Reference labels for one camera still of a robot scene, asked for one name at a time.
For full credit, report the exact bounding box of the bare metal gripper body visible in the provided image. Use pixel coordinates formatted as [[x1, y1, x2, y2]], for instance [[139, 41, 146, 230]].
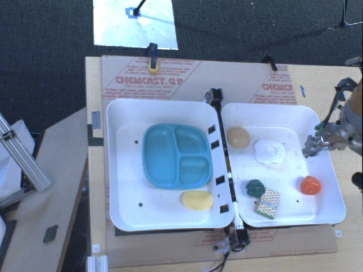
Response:
[[319, 122, 356, 152]]

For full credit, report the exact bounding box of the orange toy pepper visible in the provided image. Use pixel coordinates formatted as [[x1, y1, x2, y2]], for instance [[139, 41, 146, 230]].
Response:
[[299, 175, 322, 196]]

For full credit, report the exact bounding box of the white plastic tray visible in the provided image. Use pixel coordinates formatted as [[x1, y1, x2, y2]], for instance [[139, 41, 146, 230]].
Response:
[[105, 98, 235, 232], [221, 103, 347, 228]]

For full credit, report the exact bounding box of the white lumpy toy food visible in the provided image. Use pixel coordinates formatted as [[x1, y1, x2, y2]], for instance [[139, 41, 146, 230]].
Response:
[[254, 139, 286, 164]]

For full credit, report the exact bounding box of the green toy broccoli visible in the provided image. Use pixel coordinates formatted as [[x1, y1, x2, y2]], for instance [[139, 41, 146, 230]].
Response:
[[245, 178, 267, 199]]

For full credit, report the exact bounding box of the small patterned green white carton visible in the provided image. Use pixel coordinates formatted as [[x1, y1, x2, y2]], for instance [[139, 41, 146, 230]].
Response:
[[254, 187, 281, 220]]

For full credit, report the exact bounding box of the tan round toy bread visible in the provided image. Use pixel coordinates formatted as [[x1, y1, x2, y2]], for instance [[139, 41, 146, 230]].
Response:
[[226, 126, 251, 150]]

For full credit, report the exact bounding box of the thin black and white rod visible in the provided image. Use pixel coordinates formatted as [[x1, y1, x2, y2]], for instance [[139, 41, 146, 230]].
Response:
[[212, 100, 245, 230]]

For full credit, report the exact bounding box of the yellow toy potato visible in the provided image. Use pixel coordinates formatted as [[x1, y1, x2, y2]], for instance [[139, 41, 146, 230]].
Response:
[[181, 190, 214, 212]]

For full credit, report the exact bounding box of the brown cardboard board red print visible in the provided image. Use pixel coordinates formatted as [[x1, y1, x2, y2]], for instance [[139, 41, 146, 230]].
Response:
[[101, 55, 339, 269]]

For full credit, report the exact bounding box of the blue divided plate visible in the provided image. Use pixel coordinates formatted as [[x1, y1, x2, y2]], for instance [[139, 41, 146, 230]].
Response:
[[142, 123, 213, 189]]

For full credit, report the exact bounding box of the black cylinder on white bracket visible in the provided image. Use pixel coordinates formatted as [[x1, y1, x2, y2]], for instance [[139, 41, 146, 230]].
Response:
[[351, 172, 363, 194]]

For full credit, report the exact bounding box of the black block with thin wires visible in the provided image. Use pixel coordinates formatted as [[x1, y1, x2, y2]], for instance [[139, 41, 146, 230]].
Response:
[[204, 88, 225, 106], [226, 227, 251, 252]]

